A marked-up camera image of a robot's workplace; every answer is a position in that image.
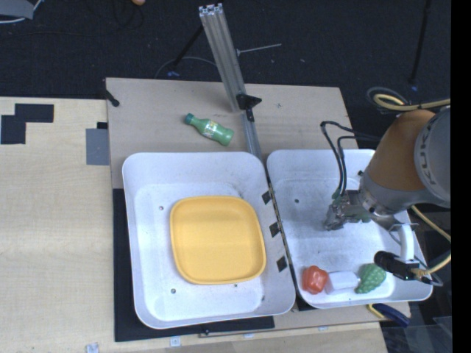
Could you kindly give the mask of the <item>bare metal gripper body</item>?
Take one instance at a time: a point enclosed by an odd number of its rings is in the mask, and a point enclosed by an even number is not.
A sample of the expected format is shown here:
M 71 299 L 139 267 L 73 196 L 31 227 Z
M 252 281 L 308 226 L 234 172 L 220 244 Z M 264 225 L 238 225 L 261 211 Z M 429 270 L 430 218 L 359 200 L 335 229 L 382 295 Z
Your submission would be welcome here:
M 339 206 L 344 208 L 345 223 L 368 223 L 372 220 L 370 212 L 360 201 L 358 190 L 346 190 Z

